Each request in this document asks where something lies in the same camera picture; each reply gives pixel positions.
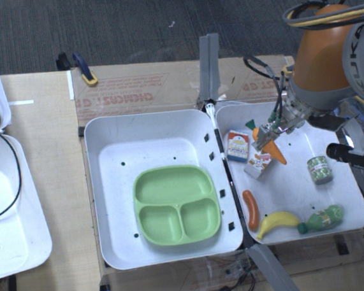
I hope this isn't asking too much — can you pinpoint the green divided plate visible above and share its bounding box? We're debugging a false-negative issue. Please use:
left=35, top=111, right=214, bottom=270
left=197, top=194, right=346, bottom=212
left=130, top=161, right=225, bottom=250

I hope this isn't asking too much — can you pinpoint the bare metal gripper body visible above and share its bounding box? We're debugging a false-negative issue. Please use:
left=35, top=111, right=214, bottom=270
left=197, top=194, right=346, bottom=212
left=255, top=96, right=309, bottom=142

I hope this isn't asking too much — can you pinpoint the white and red carton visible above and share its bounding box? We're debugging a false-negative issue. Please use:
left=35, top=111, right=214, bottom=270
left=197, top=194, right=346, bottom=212
left=242, top=151, right=275, bottom=181

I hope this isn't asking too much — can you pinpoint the blue and white carton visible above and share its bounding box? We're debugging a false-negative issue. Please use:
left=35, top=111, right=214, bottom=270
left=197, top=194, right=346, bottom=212
left=224, top=128, right=252, bottom=165

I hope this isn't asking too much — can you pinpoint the green can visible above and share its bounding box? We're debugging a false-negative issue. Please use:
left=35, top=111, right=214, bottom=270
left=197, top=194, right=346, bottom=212
left=305, top=154, right=335, bottom=187

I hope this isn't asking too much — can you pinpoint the red sausage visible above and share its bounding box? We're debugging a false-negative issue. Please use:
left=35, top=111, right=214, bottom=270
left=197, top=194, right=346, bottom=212
left=242, top=188, right=262, bottom=232

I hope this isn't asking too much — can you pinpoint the green bottle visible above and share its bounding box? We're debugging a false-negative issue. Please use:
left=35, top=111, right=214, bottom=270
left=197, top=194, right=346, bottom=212
left=295, top=204, right=346, bottom=236

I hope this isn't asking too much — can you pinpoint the orange carrot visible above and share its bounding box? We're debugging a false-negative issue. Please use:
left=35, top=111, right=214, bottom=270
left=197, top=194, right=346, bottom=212
left=244, top=116, right=288, bottom=169

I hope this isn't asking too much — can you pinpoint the brown cardboard board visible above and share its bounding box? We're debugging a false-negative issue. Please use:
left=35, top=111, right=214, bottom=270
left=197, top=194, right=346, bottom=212
left=69, top=41, right=364, bottom=291

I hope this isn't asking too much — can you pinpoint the black cylinder on white bracket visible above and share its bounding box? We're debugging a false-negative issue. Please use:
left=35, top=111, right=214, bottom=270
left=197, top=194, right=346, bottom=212
left=323, top=117, right=364, bottom=174

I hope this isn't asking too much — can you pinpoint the yellow banana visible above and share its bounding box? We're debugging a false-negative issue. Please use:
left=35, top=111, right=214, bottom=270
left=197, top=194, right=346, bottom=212
left=254, top=209, right=303, bottom=241

